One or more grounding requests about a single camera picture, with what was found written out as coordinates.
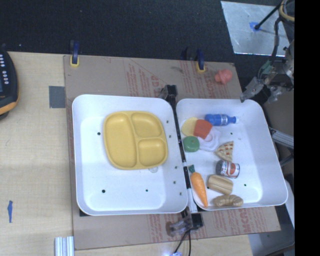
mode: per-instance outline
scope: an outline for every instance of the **yellow cable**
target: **yellow cable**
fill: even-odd
[[[286,20],[289,20],[291,22],[295,22],[295,17],[289,16],[284,13],[284,2],[285,0],[282,1],[281,6],[279,8],[279,13],[282,17],[284,17]]]

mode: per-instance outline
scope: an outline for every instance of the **yellow plate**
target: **yellow plate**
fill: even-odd
[[[120,111],[103,122],[103,140],[110,162],[119,169],[148,169],[168,157],[166,134],[161,121],[146,111]]]

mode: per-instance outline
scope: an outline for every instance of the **toy carrot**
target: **toy carrot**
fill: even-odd
[[[190,181],[194,191],[200,198],[203,205],[205,207],[208,207],[206,186],[204,180],[201,177],[201,174],[199,172],[196,172],[194,165],[188,166],[188,169],[191,172]]]

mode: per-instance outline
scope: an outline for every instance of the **cardboard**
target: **cardboard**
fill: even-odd
[[[205,62],[198,73],[188,60],[80,56],[79,66],[63,59],[72,197],[73,237],[76,250],[179,241],[171,237],[166,225],[182,219],[181,214],[138,214],[88,216],[81,213],[76,199],[72,102],[82,94],[158,97],[165,85],[176,85],[177,100],[239,99],[242,93],[232,63]],[[218,70],[229,69],[232,79],[226,85],[215,82]],[[276,210],[270,207],[202,211],[204,226],[191,234],[204,239],[279,231]]]

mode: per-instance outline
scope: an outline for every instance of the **white tray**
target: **white tray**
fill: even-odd
[[[118,111],[147,111],[161,121],[168,157],[157,172],[121,170],[110,163],[104,146],[103,122],[106,116]],[[83,94],[72,103],[72,119],[76,199],[84,213],[164,214],[185,209],[185,175],[168,102],[160,98]]]
[[[276,150],[261,106],[247,99],[182,99],[177,103],[176,112],[179,126],[191,118],[204,119],[206,114],[227,114],[237,116],[239,123],[215,128],[221,132],[220,144],[234,141],[233,163],[240,165],[237,178],[232,178],[232,194],[244,201],[242,208],[283,205],[288,190]],[[187,164],[194,165],[205,184],[215,174],[220,159],[213,152],[198,150],[185,153]],[[197,205],[207,211],[232,209],[233,206],[216,207],[213,199],[222,194],[206,190],[208,207],[205,207],[196,193],[193,198]]]

